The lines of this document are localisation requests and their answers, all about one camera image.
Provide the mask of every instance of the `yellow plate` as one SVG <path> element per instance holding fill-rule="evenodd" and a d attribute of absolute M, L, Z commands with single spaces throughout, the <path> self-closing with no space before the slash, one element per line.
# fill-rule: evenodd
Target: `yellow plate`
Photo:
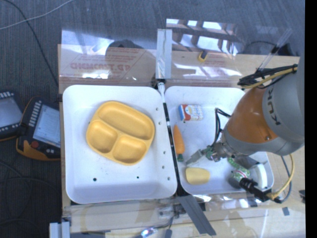
<path fill-rule="evenodd" d="M 154 133 L 154 123 L 147 115 L 121 102 L 108 101 L 91 119 L 86 140 L 102 156 L 134 165 L 146 155 Z"/>

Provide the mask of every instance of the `dark floor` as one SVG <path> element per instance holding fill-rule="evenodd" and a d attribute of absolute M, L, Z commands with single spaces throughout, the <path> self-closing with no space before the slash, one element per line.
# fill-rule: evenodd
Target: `dark floor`
<path fill-rule="evenodd" d="M 126 29 L 142 39 L 144 31 L 131 29 L 156 31 L 167 18 L 203 20 L 244 26 L 241 53 L 268 54 L 272 46 L 259 29 L 291 29 L 288 55 L 302 55 L 305 45 L 305 0 L 74 0 L 29 24 L 6 27 L 67 1 L 0 0 L 0 91 L 16 91 L 24 104 L 38 95 L 55 102 L 64 29 L 101 35 Z M 26 158 L 15 139 L 0 142 L 0 237 L 49 237 L 49 223 L 61 216 L 60 184 L 59 161 Z"/>

